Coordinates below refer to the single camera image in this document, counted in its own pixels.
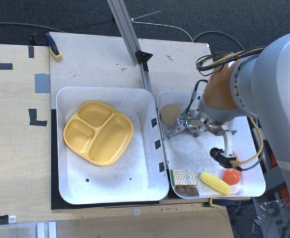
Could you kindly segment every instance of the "yellow bowl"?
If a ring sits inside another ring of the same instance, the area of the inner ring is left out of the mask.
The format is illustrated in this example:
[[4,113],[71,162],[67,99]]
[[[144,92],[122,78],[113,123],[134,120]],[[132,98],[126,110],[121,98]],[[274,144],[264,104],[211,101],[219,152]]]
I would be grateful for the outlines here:
[[63,136],[79,156],[105,167],[120,158],[133,133],[133,124],[124,114],[103,102],[90,101],[72,115]]

